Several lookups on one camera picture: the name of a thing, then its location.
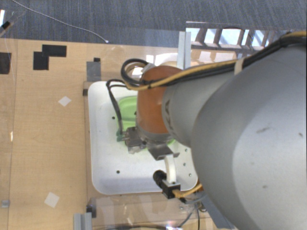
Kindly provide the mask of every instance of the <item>wooden surface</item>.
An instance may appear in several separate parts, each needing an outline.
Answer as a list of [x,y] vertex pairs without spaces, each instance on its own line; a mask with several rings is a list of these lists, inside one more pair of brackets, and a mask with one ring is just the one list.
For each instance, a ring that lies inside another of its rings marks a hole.
[[[41,51],[43,44],[66,45],[67,57],[50,57],[48,71],[33,70],[33,52]],[[6,50],[3,45],[1,39],[0,52]],[[0,92],[0,119],[7,118],[7,126],[1,125],[0,180],[1,185],[8,186],[12,166],[11,184],[10,191],[7,186],[0,187],[0,199],[9,196],[11,206],[9,212],[1,209],[0,228],[71,230],[73,214],[84,213],[88,199],[82,95],[86,62],[101,58],[102,78],[117,78],[126,59],[146,59],[150,55],[154,59],[174,60],[177,49],[29,40],[11,40],[10,47],[17,72],[15,85],[12,71],[10,75],[0,75],[0,87],[4,90]],[[64,96],[71,99],[65,107],[58,103]],[[8,134],[11,130],[13,143]],[[55,208],[44,203],[49,192],[59,196]],[[146,222],[146,214],[140,219],[143,213],[132,212],[138,221]],[[114,212],[114,221],[120,214]],[[211,220],[208,215],[202,217],[209,219],[206,222]],[[195,219],[191,222],[185,229],[190,229],[190,224],[191,229],[196,228]],[[215,229],[212,224],[208,226],[201,229]]]

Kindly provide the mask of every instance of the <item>black connector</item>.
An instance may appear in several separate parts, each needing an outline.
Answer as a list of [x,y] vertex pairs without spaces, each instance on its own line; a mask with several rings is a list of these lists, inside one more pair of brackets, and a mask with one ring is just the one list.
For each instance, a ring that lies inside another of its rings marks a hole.
[[173,194],[173,190],[175,189],[180,190],[180,184],[178,183],[170,184],[166,181],[166,173],[162,170],[158,170],[155,173],[153,173],[153,180],[162,189],[162,193],[168,199],[175,197],[175,195]]

